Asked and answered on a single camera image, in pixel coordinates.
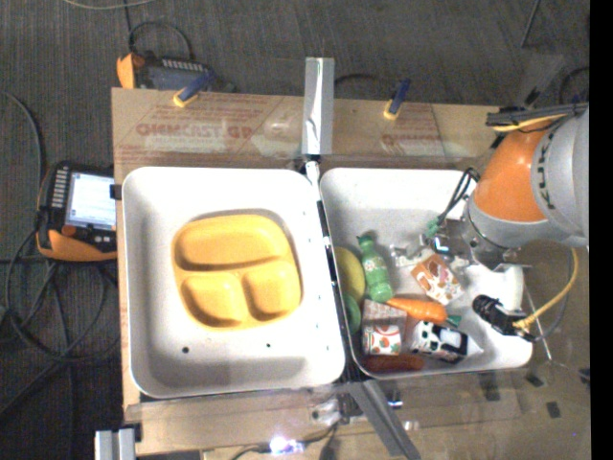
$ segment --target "yellow divided plate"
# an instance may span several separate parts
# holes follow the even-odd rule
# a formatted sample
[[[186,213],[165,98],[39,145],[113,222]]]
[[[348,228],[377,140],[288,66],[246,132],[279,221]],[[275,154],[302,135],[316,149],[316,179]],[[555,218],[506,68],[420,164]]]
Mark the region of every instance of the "yellow divided plate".
[[[172,240],[172,266],[187,312],[209,328],[263,325],[290,315],[302,299],[289,241],[261,215],[186,224]]]

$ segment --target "robotic arm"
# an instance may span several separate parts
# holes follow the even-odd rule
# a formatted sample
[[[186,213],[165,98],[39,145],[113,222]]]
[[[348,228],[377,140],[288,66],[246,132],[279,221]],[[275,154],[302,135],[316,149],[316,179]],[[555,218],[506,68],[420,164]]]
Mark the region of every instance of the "robotic arm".
[[[509,249],[535,240],[589,245],[589,106],[577,109],[493,121],[510,132],[466,204],[462,229],[478,263],[495,270]]]

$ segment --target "plastic bottle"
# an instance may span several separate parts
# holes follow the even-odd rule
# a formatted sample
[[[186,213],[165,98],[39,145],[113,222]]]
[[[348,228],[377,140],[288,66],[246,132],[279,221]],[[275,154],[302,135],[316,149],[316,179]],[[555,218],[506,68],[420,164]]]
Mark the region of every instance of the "plastic bottle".
[[[394,297],[394,290],[390,285],[390,275],[383,258],[375,250],[375,242],[369,235],[357,238],[362,250],[362,267],[370,297],[378,302],[385,303]]]

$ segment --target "dark gray carpet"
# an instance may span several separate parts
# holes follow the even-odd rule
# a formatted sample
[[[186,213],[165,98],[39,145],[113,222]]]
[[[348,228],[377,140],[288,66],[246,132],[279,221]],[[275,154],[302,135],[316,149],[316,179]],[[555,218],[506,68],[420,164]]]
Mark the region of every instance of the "dark gray carpet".
[[[161,0],[130,9],[129,23],[122,10],[91,11],[60,0],[0,2],[0,90],[32,111],[47,165],[65,159],[112,163],[115,61],[128,51],[128,25],[148,20],[180,28],[196,58],[242,93],[302,95],[309,56],[335,58],[337,77],[348,78],[336,88],[342,98],[385,100],[399,79],[409,77],[413,102],[510,105],[537,87],[535,105],[550,105],[584,100],[589,85],[589,70],[582,68],[589,65],[590,0],[542,0],[524,47],[534,0]],[[168,29],[142,32],[137,45],[158,55],[186,54]],[[364,74],[371,78],[360,78]],[[34,138],[4,96],[0,153],[0,258],[6,259],[33,226],[37,187]],[[11,295],[21,311],[32,302],[42,270],[41,264],[15,270]],[[3,294],[6,271],[2,263]],[[97,273],[65,267],[57,280],[74,337],[96,311]],[[80,353],[101,350],[117,335],[117,293],[108,291]],[[57,316],[49,296],[33,326],[53,346],[61,344]],[[0,338],[12,335],[3,324]],[[18,341],[0,346],[0,408],[48,363]],[[0,458],[67,458],[69,441],[74,458],[93,458],[95,430],[121,424],[117,350],[71,369],[72,394],[61,370],[0,417]]]

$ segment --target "light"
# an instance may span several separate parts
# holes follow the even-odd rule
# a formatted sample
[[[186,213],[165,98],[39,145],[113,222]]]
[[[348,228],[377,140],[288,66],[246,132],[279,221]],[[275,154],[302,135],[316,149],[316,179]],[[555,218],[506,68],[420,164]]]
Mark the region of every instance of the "light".
[[[305,451],[305,444],[296,440],[286,440],[283,436],[275,436],[270,440],[270,452],[273,455],[284,455],[286,453],[302,453]]]

